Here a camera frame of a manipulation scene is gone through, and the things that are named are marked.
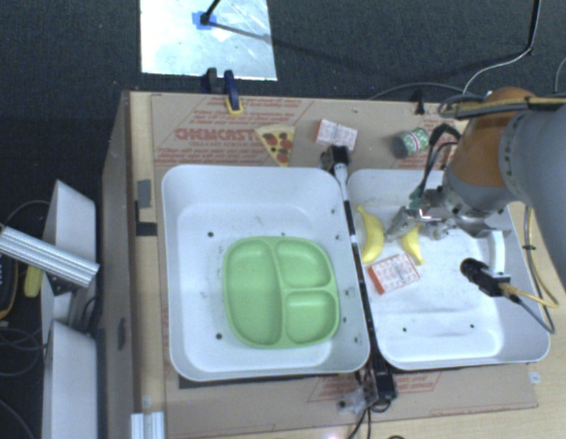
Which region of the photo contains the white plastic tray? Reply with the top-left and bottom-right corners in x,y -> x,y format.
161,164 -> 372,382
346,167 -> 552,371

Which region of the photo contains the orange and white carton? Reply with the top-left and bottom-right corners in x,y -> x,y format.
314,118 -> 359,152

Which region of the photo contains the thin black and white rod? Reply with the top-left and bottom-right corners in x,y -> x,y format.
336,162 -> 385,374

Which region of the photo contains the green divided plate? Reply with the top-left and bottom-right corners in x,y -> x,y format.
221,235 -> 342,350

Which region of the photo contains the orange and white packet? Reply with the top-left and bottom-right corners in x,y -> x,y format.
367,252 -> 422,296

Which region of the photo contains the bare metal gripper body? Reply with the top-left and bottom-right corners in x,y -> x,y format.
416,187 -> 497,240

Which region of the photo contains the green and white can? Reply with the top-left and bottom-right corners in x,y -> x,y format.
391,126 -> 431,159

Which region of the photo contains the yellow banana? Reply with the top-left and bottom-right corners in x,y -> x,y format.
400,225 -> 426,266
355,204 -> 386,265

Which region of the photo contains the pizza slice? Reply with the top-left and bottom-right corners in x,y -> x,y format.
254,124 -> 296,168

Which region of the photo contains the black cylinder on white bracket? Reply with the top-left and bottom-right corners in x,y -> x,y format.
459,229 -> 513,298

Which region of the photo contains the black block with thin wires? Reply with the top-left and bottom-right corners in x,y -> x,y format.
370,359 -> 399,402
320,145 -> 353,171

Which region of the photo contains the brown cardboard board red print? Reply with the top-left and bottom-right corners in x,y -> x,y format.
150,92 -> 539,430

